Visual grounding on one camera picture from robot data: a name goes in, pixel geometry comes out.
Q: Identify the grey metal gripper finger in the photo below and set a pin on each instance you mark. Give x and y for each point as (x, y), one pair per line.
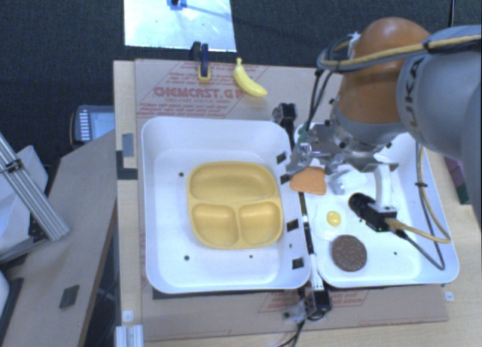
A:
(337, 181)
(297, 161)

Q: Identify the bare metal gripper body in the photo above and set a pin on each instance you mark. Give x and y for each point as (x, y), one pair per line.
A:
(335, 146)

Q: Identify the orange toy cheese slice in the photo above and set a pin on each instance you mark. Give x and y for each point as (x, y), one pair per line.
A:
(309, 181)

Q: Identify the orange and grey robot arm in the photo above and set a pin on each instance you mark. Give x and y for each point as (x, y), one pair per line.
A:
(380, 86)

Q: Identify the white fried egg toy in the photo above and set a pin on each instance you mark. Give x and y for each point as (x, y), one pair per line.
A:
(332, 219)

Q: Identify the thin black and white rod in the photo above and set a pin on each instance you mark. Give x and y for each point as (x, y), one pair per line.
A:
(309, 240)

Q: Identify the brown round biscuit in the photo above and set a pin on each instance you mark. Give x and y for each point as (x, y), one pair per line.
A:
(349, 253)

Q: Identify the yellow divided plate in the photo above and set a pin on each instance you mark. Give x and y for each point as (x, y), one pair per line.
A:
(233, 206)

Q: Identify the yellow banana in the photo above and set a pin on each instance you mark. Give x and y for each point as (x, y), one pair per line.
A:
(248, 82)

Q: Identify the white plastic tray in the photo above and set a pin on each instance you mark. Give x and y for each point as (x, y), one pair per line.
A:
(391, 262)
(169, 206)

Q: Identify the brown cardboard board red print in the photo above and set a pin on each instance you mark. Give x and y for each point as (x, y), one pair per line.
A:
(169, 93)

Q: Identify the black cylinder on white bracket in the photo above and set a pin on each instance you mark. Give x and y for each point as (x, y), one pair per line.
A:
(371, 210)

